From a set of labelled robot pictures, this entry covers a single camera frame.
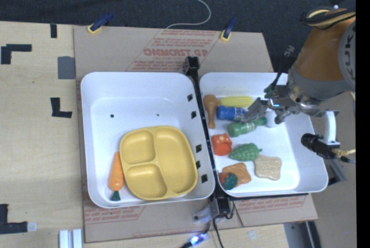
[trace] black tape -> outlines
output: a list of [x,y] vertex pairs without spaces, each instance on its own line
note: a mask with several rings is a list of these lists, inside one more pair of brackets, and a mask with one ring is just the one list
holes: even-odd
[[10,51],[32,51],[32,45],[6,45]]
[[201,176],[201,179],[202,179],[202,183],[205,183],[208,181],[208,177],[207,177],[207,174],[204,174]]
[[8,204],[0,204],[0,224],[8,222]]
[[22,223],[8,223],[8,206],[8,204],[0,204],[0,235],[27,232],[27,221],[23,221]]
[[12,60],[12,51],[7,47],[1,47],[1,59],[0,64],[10,64]]
[[27,221],[23,221],[22,223],[0,224],[0,234],[16,234],[19,232],[27,232],[27,226]]
[[13,51],[32,51],[32,45],[16,45],[10,44],[1,47],[1,61],[0,64],[10,64],[12,60]]
[[58,32],[57,32],[57,25],[56,24],[50,24],[50,37],[51,38],[57,38]]
[[51,101],[51,108],[53,110],[53,113],[51,116],[55,117],[66,117],[66,118],[71,118],[72,117],[72,112],[61,112],[60,111],[60,98],[50,98]]

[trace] wooden table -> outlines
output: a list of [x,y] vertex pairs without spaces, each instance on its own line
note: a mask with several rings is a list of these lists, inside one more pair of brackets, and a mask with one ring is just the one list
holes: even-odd
[[[59,79],[57,58],[74,57],[73,26],[0,22],[0,45],[31,44],[0,65],[0,203],[8,222],[35,222],[37,230],[0,235],[0,247],[58,247],[60,230],[83,229],[76,81]],[[71,118],[52,117],[50,98]],[[180,234],[84,244],[84,247],[180,247]],[[220,231],[225,247],[288,248],[282,224]],[[201,247],[220,247],[216,233]]]

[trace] yellow divided plate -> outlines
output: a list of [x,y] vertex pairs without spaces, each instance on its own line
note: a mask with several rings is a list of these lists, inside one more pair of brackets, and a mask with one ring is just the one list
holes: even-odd
[[137,197],[149,201],[190,192],[198,171],[182,131],[170,126],[137,129],[120,142],[125,182]]

